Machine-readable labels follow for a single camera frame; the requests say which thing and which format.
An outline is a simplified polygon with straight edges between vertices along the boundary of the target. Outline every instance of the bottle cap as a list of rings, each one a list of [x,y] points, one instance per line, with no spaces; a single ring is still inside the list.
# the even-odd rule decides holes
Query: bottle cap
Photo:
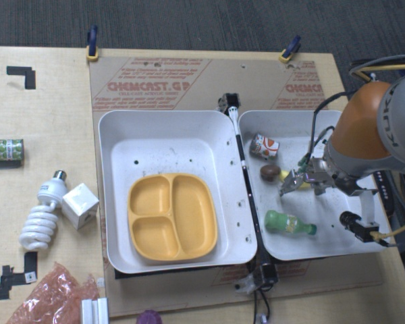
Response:
[[[310,225],[310,232],[309,235],[315,235],[317,233],[317,226],[315,224]]]
[[[145,310],[136,318],[136,324],[162,324],[162,318],[155,310]]]

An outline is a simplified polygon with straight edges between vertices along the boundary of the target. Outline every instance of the green bottle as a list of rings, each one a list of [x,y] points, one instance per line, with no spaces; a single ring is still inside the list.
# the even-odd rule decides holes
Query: green bottle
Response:
[[[317,226],[315,224],[306,224],[297,216],[286,213],[278,213],[275,210],[268,210],[264,218],[264,226],[267,230],[280,230],[287,233],[307,233],[315,235]]]

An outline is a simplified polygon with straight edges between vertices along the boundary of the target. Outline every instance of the yellow cable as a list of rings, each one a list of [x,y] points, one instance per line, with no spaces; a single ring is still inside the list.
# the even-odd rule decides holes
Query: yellow cable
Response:
[[[381,66],[368,66],[360,68],[361,72],[364,71],[394,71],[405,70],[405,65],[381,65]]]
[[[370,82],[372,78],[364,74],[363,72],[365,71],[392,71],[392,70],[405,70],[405,64],[404,65],[381,65],[381,66],[368,66],[368,67],[362,67],[359,70],[353,72],[357,76],[361,77],[362,79],[366,80],[367,82]]]
[[[386,234],[382,234],[380,232],[371,232],[370,235],[372,236],[372,238],[375,241],[381,240],[381,239],[385,239],[388,238],[389,236],[395,236],[396,234],[402,233],[405,230],[405,225],[401,228],[398,228],[397,230],[391,232],[391,233],[386,233]]]

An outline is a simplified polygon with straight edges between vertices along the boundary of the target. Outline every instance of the white cube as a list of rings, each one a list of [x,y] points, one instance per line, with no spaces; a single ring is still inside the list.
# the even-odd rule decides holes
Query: white cube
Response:
[[[61,212],[71,221],[76,230],[96,217],[99,199],[85,184],[79,184],[63,196]]]

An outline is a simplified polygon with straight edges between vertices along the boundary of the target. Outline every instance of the yellow object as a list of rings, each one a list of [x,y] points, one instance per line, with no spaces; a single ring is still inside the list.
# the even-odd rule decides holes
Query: yellow object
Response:
[[[87,60],[89,60],[89,61],[97,61],[97,59],[99,58],[99,52],[97,51],[97,47],[96,47],[96,53],[94,53],[94,55],[89,55],[88,54],[88,48],[89,48],[89,46],[87,46],[87,54],[86,54],[86,57],[87,57]]]
[[[282,63],[287,63],[289,60],[291,60],[292,56],[294,53],[291,53],[288,57],[284,57],[284,53],[286,51],[286,48],[282,51],[281,55],[279,55],[279,61]]]
[[[285,178],[288,176],[290,172],[288,170],[281,170],[281,172],[279,173],[279,179],[284,182]],[[303,182],[303,184],[299,187],[300,188],[310,188],[311,184],[309,184],[308,182]]]
[[[162,173],[134,182],[128,219],[135,249],[148,259],[195,259],[216,245],[217,220],[209,187],[192,174]]]
[[[391,232],[391,233],[385,233],[382,234],[380,232],[370,232],[370,235],[372,236],[372,238],[374,239],[374,241],[379,241],[381,239],[385,239],[388,238],[390,236],[395,236],[399,233],[402,233],[405,230],[405,225],[402,226],[401,228],[398,228],[397,230]]]

